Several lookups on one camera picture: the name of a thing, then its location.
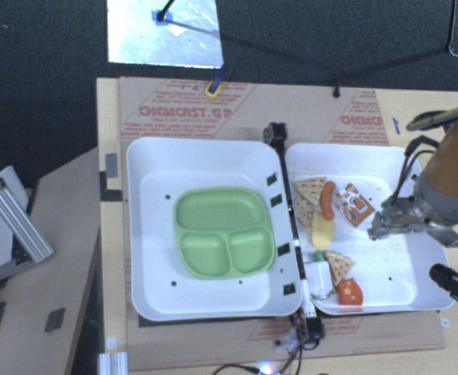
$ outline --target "brown sausage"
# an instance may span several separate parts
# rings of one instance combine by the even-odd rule
[[[333,220],[333,217],[335,216],[333,209],[331,207],[331,195],[333,195],[333,192],[335,191],[335,183],[329,180],[323,187],[323,191],[321,192],[321,197],[320,197],[320,207],[321,207],[321,213],[323,214],[323,217],[331,221]]]

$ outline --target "white tray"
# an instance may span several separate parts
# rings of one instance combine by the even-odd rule
[[[353,183],[370,199],[375,211],[395,190],[403,165],[404,150],[396,147],[355,145],[297,144],[287,150],[286,163],[290,182],[306,177],[326,176],[337,189]],[[413,172],[420,174],[418,162]],[[413,194],[412,180],[400,196]],[[292,187],[292,196],[297,196]],[[331,315],[385,313],[446,309],[453,304],[449,294],[429,277],[436,263],[448,265],[445,249],[426,233],[392,235],[372,241],[367,229],[374,214],[357,228],[334,208],[335,234],[330,250],[347,255],[355,266],[349,271],[363,290],[360,307],[338,304],[337,295],[315,301],[315,306]],[[316,250],[310,244],[310,228],[297,222],[304,261]]]
[[[131,295],[150,320],[286,316],[302,301],[281,167],[276,152],[257,141],[145,137],[127,151],[131,219]],[[277,179],[268,186],[267,178]],[[196,188],[250,188],[266,203],[276,249],[273,264],[256,275],[205,280],[181,261],[174,236],[174,204]],[[270,200],[281,195],[282,203]],[[287,285],[294,285],[290,293]]]

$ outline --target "black carpet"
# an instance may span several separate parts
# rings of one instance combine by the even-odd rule
[[[216,3],[232,80],[458,91],[452,0]],[[96,146],[97,77],[215,73],[110,64],[106,31],[106,0],[0,0],[0,169],[26,186]]]

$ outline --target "red toy tomato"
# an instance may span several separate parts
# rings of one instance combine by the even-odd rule
[[[338,282],[335,289],[337,290],[339,305],[363,304],[363,292],[353,278],[344,279],[342,282]]]

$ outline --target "green divided plate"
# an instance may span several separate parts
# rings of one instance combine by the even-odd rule
[[[262,272],[274,261],[274,236],[263,200],[243,187],[208,187],[175,202],[182,262],[195,276],[229,279]]]

